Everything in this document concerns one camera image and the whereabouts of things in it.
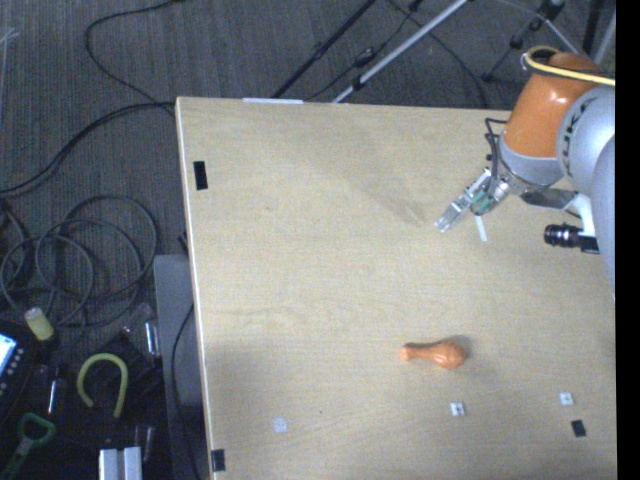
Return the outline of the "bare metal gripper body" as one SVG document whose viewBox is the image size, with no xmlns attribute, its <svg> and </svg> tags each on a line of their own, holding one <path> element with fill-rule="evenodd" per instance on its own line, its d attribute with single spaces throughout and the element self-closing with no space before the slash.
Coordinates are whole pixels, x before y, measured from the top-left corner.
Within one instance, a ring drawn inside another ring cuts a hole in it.
<svg viewBox="0 0 640 480">
<path fill-rule="evenodd" d="M 493 211 L 510 195 L 524 192 L 526 183 L 504 166 L 496 172 L 485 167 L 481 175 L 464 192 L 466 207 L 474 215 Z"/>
</svg>

